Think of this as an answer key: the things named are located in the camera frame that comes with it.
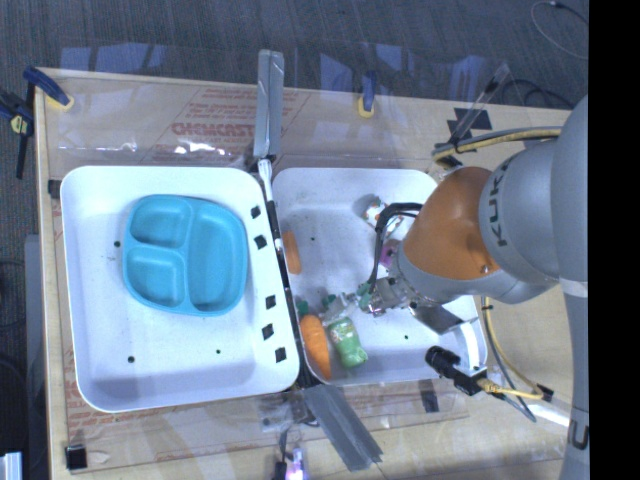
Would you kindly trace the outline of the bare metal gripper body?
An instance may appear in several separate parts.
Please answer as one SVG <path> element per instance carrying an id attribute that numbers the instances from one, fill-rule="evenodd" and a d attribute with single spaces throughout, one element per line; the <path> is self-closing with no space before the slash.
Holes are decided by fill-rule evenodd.
<path id="1" fill-rule="evenodd" d="M 360 309 L 374 316 L 380 316 L 387 310 L 415 308 L 421 302 L 420 295 L 403 279 L 384 277 L 375 283 L 360 285 Z"/>

